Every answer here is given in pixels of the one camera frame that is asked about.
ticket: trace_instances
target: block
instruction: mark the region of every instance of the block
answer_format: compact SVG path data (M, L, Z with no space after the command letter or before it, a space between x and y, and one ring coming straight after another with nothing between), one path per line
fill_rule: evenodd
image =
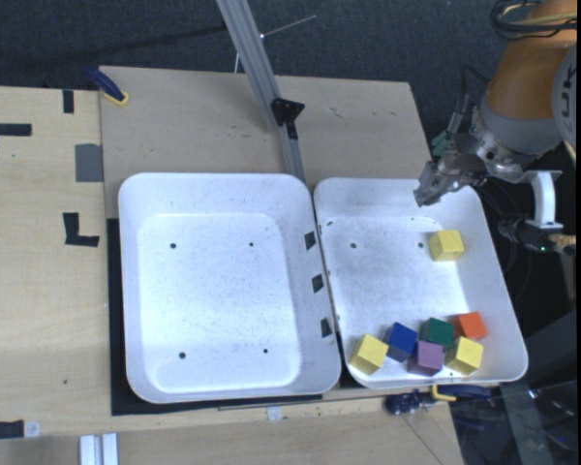
M421 339L415 343L413 354L407 360L412 374L432 377L443 368L443 347Z
M396 361L405 361L412 355L417 337L417 331L406 325L394 323L385 336L385 343L389 346L387 356Z
M459 335L477 341L486 336L486 326L479 312L470 312L456 317L456 330Z
M431 317L421 325L419 339L441 345L443 350L447 351L454 341L454 325Z
M443 364L464 375L470 375L480 368L484 347L472 339L460 336L445 354Z
M370 375L382 366L388 348L387 343L381 339L364 334L353 347L349 365Z
M428 247L435 262L456 260L465 251L461 234L455 229L434 232L428 239Z

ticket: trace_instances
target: table surface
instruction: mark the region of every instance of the table surface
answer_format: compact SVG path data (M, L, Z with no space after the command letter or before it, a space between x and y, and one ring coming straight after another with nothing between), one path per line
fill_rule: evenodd
M60 90L0 86L0 123L33 126L31 137L0 136L0 421L37 422L42 436L56 439L180 432L212 424L222 432L224 425L239 423L237 429L244 430L235 432L252 432L247 429L267 424L263 406L111 415L106 218L117 215L115 194L131 173L282 172L278 135L266 132L243 75L105 72L130 94L126 107L98 92L76 90L75 111L65 113ZM406 83L278 81L286 98L306 104L296 124L311 189L331 176L417 178L421 173L429 151ZM146 95L155 92L149 100L157 100L143 103L138 93L144 89ZM132 123L128 131L125 119ZM181 138L186 126L193 135L188 139ZM153 148L151 129L158 135ZM124 142L128 135L130 142ZM105 183L76 181L75 146L86 143L103 147ZM77 212L80 233L98 235L99 245L65 245L64 212ZM328 428L334 429L364 428L357 419L389 418L379 395L335 388L323 401L284 406L283 416L311 425L332 418ZM428 415L436 426L427 435L458 450L447 406L436 405ZM409 429L407 422L396 421ZM460 459L457 452L451 456Z

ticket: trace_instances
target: dark background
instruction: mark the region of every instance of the dark background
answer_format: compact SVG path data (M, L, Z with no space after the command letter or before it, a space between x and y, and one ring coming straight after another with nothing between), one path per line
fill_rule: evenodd
M447 125L461 66L490 77L500 60L507 42L489 23L497 1L248 0L265 35L316 16L265 37L275 74L408 82L428 140ZM215 0L0 0L0 85L92 89L84 68L100 65L232 72L235 52L222 28ZM481 85L470 86L479 99ZM537 166L564 171L557 219L565 233L576 233L575 173L566 151L556 149ZM485 190L501 212L533 212L529 188L491 182ZM498 212L486 206L486 213L527 337L573 308L562 263L502 239Z

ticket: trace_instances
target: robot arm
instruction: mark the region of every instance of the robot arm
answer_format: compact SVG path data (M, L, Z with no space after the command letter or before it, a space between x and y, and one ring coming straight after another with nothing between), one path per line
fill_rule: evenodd
M523 21L504 22L505 14L528 6L533 8ZM562 227L555 223L552 192L560 173L540 176L526 168L561 142L571 155L576 153L576 6L577 0L496 4L491 21L510 43L472 112L469 131L459 132L469 101L462 91L447 129L433 141L439 159L427 162L419 177L413 192L419 206L467 185L481 186L488 177L530 183L535 218L510 222L514 227L504 225L501 231L537 251L555 248Z

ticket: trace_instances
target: white tray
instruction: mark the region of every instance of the white tray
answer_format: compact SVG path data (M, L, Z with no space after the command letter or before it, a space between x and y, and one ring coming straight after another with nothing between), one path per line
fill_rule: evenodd
M450 320L480 312L488 335L482 363L469 376L444 368L431 378L385 358L368 376L348 366L367 388L447 383L498 383L525 374L527 350L505 287L481 202L469 187L418 207L415 179L331 178L315 190L321 247L345 360L365 333L383 339L394 322L419 330L430 317ZM457 229L465 253L434 262L428 238Z
M140 173L119 192L127 377L153 403L317 394L340 354L307 187Z

